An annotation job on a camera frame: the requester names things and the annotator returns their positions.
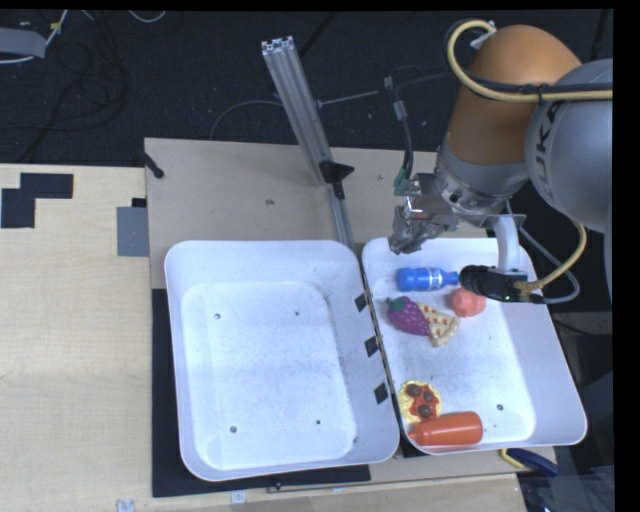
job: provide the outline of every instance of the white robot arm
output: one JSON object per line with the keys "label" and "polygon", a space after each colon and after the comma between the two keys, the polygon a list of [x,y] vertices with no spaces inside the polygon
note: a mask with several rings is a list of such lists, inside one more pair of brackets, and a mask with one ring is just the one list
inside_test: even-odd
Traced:
{"label": "white robot arm", "polygon": [[[470,28],[483,29],[486,39],[464,71],[454,47]],[[515,266],[524,216],[501,213],[531,180],[541,197],[578,227],[577,256],[585,226],[605,234],[611,293],[613,60],[581,64],[554,36],[526,25],[496,31],[472,20],[450,33],[447,58],[464,87],[434,173],[409,177],[401,169],[396,179],[396,194],[406,201],[395,209],[390,249],[419,250],[426,240],[457,229],[460,220],[491,228],[499,243],[497,266],[467,267],[460,284],[500,301],[541,302],[531,292],[545,281],[528,283]]]}

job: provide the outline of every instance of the black clamp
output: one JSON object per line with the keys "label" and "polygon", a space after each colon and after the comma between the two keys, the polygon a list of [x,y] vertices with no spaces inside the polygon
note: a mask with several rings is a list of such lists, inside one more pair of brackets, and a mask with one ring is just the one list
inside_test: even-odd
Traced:
{"label": "black clamp", "polygon": [[339,164],[331,160],[320,162],[320,172],[327,183],[333,184],[333,193],[338,199],[344,199],[342,180],[354,171],[350,165]]}

